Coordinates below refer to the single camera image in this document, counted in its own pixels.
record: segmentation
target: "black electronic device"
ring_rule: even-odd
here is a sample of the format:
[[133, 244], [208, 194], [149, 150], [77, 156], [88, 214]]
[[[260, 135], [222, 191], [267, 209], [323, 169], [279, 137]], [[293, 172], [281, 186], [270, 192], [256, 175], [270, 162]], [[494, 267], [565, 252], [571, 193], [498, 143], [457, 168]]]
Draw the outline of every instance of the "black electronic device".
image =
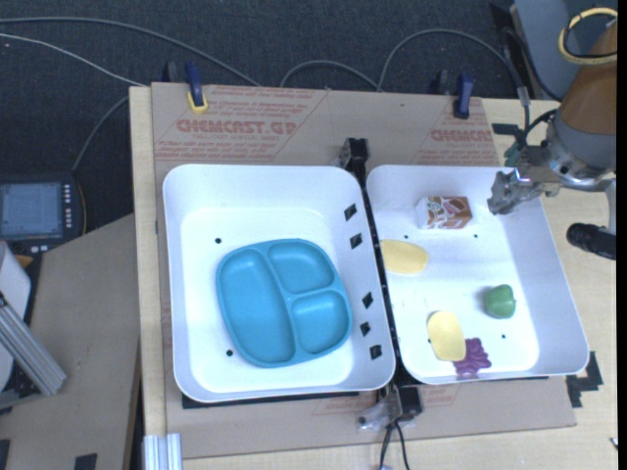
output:
[[0, 240], [33, 256], [82, 234], [84, 206], [69, 172], [0, 174]]

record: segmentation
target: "purple object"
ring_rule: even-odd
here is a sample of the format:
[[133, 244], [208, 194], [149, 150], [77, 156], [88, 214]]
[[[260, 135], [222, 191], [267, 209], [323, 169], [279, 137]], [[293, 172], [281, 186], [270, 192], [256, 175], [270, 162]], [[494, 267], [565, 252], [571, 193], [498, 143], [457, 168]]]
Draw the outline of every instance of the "purple object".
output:
[[467, 339], [466, 356], [462, 360], [454, 361], [453, 364], [459, 376], [474, 376], [479, 369], [492, 367], [492, 362], [488, 360], [488, 354], [483, 350], [479, 338]]

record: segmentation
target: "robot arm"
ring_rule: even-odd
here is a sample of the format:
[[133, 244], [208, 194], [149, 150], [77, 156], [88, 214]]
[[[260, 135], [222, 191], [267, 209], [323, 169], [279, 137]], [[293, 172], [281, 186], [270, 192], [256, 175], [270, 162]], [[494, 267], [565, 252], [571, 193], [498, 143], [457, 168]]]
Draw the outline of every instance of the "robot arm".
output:
[[[585, 56], [575, 56], [565, 45], [568, 31], [595, 14], [614, 18]], [[605, 192], [609, 201], [609, 226], [573, 224], [569, 242], [588, 252], [616, 259], [616, 88], [617, 14], [591, 9], [573, 18], [559, 38], [559, 49], [568, 61], [581, 65], [558, 109], [551, 113], [545, 140], [539, 146], [517, 141], [509, 156], [512, 172], [498, 172], [488, 207], [493, 214], [508, 214], [543, 193], [557, 195], [561, 187]]]

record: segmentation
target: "blue divided plate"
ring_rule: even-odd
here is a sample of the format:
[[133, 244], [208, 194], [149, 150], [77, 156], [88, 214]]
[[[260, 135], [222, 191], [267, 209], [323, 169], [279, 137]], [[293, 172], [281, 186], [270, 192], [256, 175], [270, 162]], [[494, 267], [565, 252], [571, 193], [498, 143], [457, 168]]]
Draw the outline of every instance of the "blue divided plate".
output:
[[353, 328], [346, 291], [316, 244], [281, 239], [246, 246], [217, 267], [217, 300], [237, 350], [262, 367], [311, 360]]

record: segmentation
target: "dark floor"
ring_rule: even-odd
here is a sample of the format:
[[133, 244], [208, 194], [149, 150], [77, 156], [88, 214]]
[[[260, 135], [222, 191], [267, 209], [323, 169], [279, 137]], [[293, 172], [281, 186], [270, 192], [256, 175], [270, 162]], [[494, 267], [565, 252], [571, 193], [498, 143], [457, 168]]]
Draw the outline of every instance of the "dark floor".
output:
[[[155, 31], [210, 54], [264, 86], [302, 62], [339, 62], [378, 80], [390, 51], [430, 28], [463, 31], [499, 47], [493, 10], [512, 0], [0, 0], [0, 33], [71, 51], [139, 83], [162, 78], [167, 61], [193, 61], [205, 83], [247, 80], [190, 50], [140, 30], [104, 23], [28, 22], [33, 17], [111, 20]], [[515, 94], [504, 66], [485, 48], [449, 34], [408, 43], [383, 89], [425, 93], [440, 70], [475, 77], [473, 94]], [[354, 74], [302, 70], [286, 86], [371, 90]], [[128, 84], [67, 55], [0, 36], [0, 174], [71, 170], [85, 141]], [[114, 113], [76, 169], [89, 230], [132, 212], [128, 113]]]

